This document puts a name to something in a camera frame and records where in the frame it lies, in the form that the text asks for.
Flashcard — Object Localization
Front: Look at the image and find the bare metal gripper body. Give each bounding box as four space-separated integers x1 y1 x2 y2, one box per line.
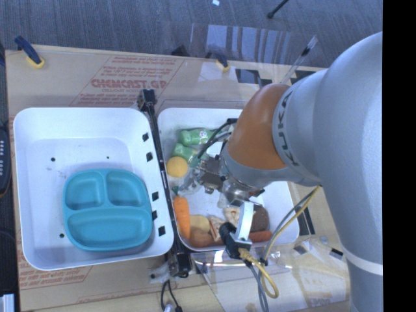
194 156 252 205

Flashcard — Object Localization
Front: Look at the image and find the yellow lemon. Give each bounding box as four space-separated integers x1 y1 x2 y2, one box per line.
166 156 189 178

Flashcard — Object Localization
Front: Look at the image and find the cream toy food piece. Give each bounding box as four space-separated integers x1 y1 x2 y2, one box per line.
223 206 243 228

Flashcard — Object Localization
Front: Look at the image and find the orange carrot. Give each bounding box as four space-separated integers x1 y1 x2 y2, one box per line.
172 186 192 239

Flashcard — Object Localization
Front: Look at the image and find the pale yellow bread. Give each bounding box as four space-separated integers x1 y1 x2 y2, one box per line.
189 214 211 233

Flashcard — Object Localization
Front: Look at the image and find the pizza slice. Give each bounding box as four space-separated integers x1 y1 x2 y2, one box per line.
207 215 226 242

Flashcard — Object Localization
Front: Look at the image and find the thin black rod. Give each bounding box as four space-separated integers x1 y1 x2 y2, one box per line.
146 107 183 256

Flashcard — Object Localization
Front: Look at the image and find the white plastic tray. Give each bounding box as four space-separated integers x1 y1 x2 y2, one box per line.
157 107 300 252
12 107 176 272

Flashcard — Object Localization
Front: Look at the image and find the blue divided plate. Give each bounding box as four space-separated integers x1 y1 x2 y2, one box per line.
62 168 153 252

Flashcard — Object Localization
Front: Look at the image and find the brown cardboard board red print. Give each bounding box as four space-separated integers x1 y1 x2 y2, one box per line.
5 44 351 312

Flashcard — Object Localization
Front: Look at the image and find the black cylinder on white bracket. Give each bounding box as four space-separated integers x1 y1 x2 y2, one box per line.
218 201 255 260

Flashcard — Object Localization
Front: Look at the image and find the black block with thin wires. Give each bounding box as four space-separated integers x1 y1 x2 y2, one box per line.
166 252 193 278
136 88 158 112

